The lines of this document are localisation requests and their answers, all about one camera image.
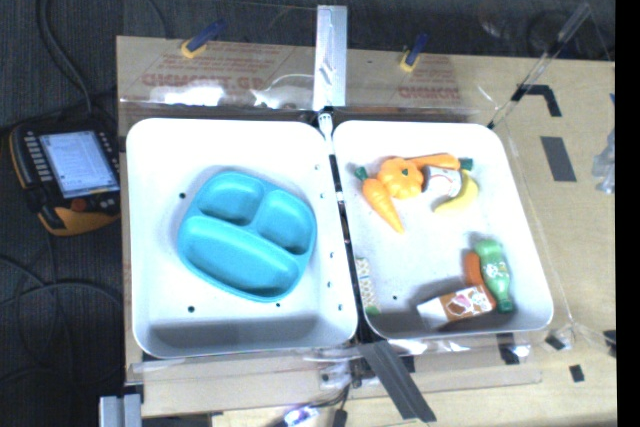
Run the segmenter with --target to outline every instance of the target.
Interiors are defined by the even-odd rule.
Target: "black fabric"
[[[77,105],[82,112],[84,96],[79,83],[94,95],[94,113],[109,120],[109,115],[115,114],[117,35],[185,37],[191,34],[189,24],[198,28],[206,25],[184,11],[184,0],[161,0],[159,13],[146,0],[42,0],[48,9],[40,16],[46,16],[65,51],[65,63],[58,51],[50,54],[47,50],[38,26],[36,1],[0,0],[3,137],[12,124],[29,117],[70,105]],[[566,13],[587,1],[598,27],[593,36],[598,51],[590,52],[589,57],[604,57],[600,50],[614,48],[615,0],[225,1],[310,9],[319,4],[346,5],[351,48],[401,51],[418,33],[427,32],[428,52],[518,56],[529,55],[531,48],[539,52],[546,26],[538,25],[532,31],[530,25],[532,20],[540,20],[541,11]],[[236,32],[239,38],[259,41],[263,37],[264,20],[247,16],[238,20],[244,24]],[[313,29],[313,24],[304,20],[292,20],[277,39],[312,45]],[[535,45],[527,41],[527,35],[533,33]],[[47,233],[29,212],[19,190],[5,145],[0,162],[3,426],[97,425],[98,397],[120,392],[122,311],[97,287],[116,295],[122,291],[121,233],[117,222],[94,233],[55,239],[49,249]],[[46,288],[64,282],[88,283],[96,288]],[[12,298],[16,293],[43,286],[39,292],[24,295],[20,306],[15,306]]]

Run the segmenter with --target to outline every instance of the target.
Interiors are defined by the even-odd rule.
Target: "yellow banana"
[[[455,198],[451,198],[444,203],[440,203],[435,207],[434,212],[437,214],[450,214],[464,210],[478,197],[480,189],[476,181],[471,178],[469,171],[462,169],[462,187]]]

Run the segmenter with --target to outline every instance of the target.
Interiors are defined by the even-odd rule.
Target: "wooden table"
[[[137,52],[138,56],[125,49],[129,43],[134,45],[134,54]],[[166,42],[161,40],[119,41],[119,60],[126,50],[123,60],[128,59],[129,63],[119,66],[121,97],[127,93],[123,84],[131,83],[130,75],[135,68],[132,63],[145,53],[165,48],[163,45]],[[356,63],[349,73],[373,74],[378,82],[385,81],[389,62],[397,58],[386,52],[349,52],[353,52],[350,62]],[[308,72],[312,63],[305,59],[311,59],[313,54],[301,51],[300,55],[300,64],[294,71]],[[475,114],[478,122],[485,123],[491,114],[487,106],[508,100],[515,85],[535,64],[534,59],[526,58],[437,56],[437,59],[445,74],[453,73],[457,85],[486,100],[486,105]],[[388,79],[393,87],[397,85],[396,73],[394,67]],[[617,422],[616,359],[603,336],[603,332],[616,329],[615,196],[597,190],[598,180],[591,174],[593,157],[604,149],[607,135],[614,128],[609,94],[615,91],[615,64],[556,60],[543,81],[553,92],[561,116],[551,116],[544,96],[527,95],[508,120],[496,128],[496,133],[509,149],[523,205],[553,288],[556,309],[560,305],[557,333],[566,347],[557,350],[557,345],[544,339],[536,341],[522,365],[505,365],[492,353],[474,356],[470,365],[465,363],[470,357],[465,353],[416,359],[415,380],[425,391],[441,426],[577,426]],[[132,102],[120,104],[122,138],[138,119],[184,114],[184,111],[178,114],[163,111],[157,105],[147,107]],[[554,179],[542,137],[561,139],[575,181]],[[131,383],[140,383],[142,379],[143,417],[223,412],[212,417],[212,425],[267,426],[296,404],[318,398],[317,364],[295,355],[223,358],[155,372],[151,370],[166,365],[142,363],[142,351],[131,330],[127,174],[126,160],[121,161],[126,360]],[[133,371],[140,365],[147,370],[144,378]],[[325,390],[320,396],[333,393]],[[353,389],[345,409],[349,414],[348,425],[353,427],[405,423],[380,385]],[[304,425],[330,426],[331,421],[332,409],[323,408],[320,416]]]

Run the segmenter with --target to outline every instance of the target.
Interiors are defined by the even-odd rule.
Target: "blue plate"
[[[254,301],[289,294],[315,246],[316,219],[300,198],[237,171],[210,178],[178,231],[184,264],[209,283]]]

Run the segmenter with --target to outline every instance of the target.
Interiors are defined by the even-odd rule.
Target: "blue and yellow clip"
[[[413,44],[413,48],[407,50],[400,61],[400,67],[404,71],[413,71],[420,60],[420,52],[422,52],[428,40],[429,36],[427,34],[418,34],[416,41]]]
[[[207,48],[207,41],[211,41],[213,38],[218,36],[226,26],[227,22],[225,22],[224,19],[220,18],[219,20],[216,20],[196,34],[193,38],[182,44],[180,47],[182,55],[189,59],[193,59],[195,56],[201,54]]]

